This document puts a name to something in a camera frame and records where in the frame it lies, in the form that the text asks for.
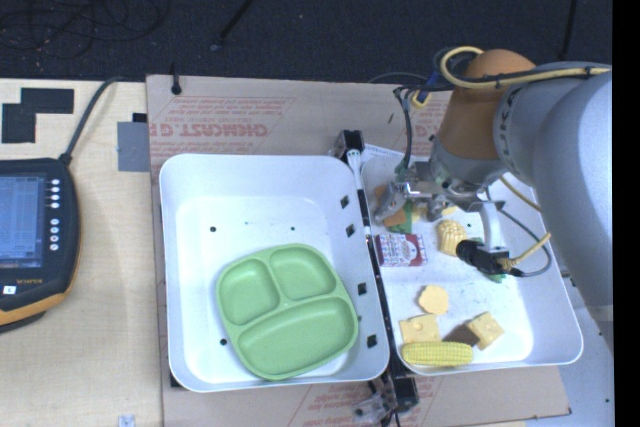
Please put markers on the thin black and white rod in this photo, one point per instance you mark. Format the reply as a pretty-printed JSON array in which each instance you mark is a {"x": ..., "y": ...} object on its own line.
[{"x": 371, "y": 237}]

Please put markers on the yellow round biscuit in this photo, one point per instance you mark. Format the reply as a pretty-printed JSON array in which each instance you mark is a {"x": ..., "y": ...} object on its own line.
[{"x": 433, "y": 300}]

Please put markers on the short yellow corn piece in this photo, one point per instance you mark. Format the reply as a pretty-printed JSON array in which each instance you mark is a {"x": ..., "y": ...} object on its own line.
[{"x": 450, "y": 237}]

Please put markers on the red and white carton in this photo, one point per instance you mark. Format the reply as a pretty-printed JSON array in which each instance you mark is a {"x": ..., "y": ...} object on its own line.
[{"x": 400, "y": 250}]

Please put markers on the white plastic tray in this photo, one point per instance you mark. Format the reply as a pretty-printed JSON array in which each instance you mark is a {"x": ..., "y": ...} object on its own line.
[
  {"x": 500, "y": 305},
  {"x": 200, "y": 215}
]

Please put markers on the black cylinder on white bracket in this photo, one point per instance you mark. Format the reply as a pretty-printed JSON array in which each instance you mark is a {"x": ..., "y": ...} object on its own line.
[{"x": 482, "y": 255}]

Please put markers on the orange toy food slice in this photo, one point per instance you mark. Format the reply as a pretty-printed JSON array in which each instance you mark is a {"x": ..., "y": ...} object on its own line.
[{"x": 397, "y": 218}]

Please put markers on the green divided plate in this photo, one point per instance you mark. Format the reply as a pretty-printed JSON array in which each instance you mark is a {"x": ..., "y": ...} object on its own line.
[{"x": 285, "y": 315}]

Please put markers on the brown cardboard board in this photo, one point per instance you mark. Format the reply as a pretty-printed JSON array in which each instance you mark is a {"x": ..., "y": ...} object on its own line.
[{"x": 240, "y": 125}]

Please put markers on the yellow cheese wedge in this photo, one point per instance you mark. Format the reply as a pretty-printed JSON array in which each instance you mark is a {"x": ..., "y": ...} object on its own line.
[
  {"x": 421, "y": 329},
  {"x": 486, "y": 330}
]

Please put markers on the long yellow corn cob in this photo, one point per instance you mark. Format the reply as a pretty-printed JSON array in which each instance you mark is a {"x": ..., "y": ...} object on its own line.
[{"x": 437, "y": 354}]

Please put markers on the small green toy piece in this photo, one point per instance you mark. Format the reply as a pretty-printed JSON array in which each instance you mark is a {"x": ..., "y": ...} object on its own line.
[{"x": 497, "y": 277}]

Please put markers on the green toy leaf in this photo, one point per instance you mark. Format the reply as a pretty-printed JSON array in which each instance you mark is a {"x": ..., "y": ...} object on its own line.
[{"x": 404, "y": 229}]

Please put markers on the brown chocolate block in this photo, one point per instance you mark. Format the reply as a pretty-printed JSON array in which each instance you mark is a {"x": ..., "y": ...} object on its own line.
[{"x": 462, "y": 336}]

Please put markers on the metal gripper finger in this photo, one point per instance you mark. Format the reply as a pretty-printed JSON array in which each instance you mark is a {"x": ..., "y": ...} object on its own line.
[
  {"x": 435, "y": 211},
  {"x": 390, "y": 207}
]

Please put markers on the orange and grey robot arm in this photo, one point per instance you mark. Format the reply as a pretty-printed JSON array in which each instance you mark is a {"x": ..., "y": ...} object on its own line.
[{"x": 550, "y": 155}]

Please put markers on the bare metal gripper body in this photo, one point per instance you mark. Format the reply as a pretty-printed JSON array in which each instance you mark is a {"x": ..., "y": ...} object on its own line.
[{"x": 425, "y": 182}]

